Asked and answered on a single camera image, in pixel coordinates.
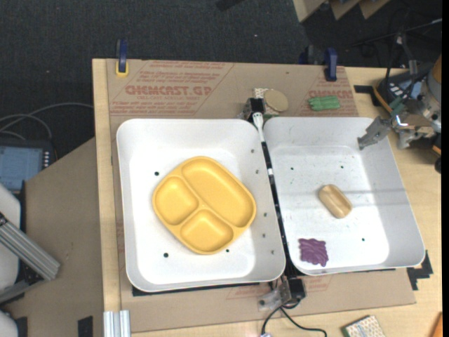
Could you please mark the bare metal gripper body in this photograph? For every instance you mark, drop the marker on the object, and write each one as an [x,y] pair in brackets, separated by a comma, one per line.
[412,121]

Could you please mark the tan round biscuit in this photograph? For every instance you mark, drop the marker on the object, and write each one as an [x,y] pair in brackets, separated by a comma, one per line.
[276,100]

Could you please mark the white patterned packet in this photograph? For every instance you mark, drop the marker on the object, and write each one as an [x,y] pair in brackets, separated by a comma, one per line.
[260,92]

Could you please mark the thin black and white rod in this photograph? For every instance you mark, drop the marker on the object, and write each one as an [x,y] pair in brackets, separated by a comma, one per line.
[270,171]

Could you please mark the white plastic tray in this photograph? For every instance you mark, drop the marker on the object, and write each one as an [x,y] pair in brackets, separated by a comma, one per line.
[147,146]
[315,153]

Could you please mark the green-edged patterned packet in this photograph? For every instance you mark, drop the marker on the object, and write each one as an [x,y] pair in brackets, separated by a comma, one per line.
[363,328]

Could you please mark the yellow divided plate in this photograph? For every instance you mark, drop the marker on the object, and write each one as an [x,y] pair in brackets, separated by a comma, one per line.
[207,188]

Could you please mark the brown cardboard board red print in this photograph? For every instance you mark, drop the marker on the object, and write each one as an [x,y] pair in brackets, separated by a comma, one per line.
[224,83]

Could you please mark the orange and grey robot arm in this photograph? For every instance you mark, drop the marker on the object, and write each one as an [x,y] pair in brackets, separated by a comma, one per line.
[437,69]

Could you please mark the green toy vegetable bundle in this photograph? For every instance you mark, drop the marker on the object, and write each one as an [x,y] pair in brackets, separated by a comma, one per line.
[323,103]

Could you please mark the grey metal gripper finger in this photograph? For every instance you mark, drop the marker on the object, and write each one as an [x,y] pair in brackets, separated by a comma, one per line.
[369,139]
[380,123]

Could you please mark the tan toy bread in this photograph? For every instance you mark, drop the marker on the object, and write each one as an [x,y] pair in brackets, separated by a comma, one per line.
[335,201]

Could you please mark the purple toy grapes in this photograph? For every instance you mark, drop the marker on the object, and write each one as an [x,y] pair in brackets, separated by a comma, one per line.
[313,252]

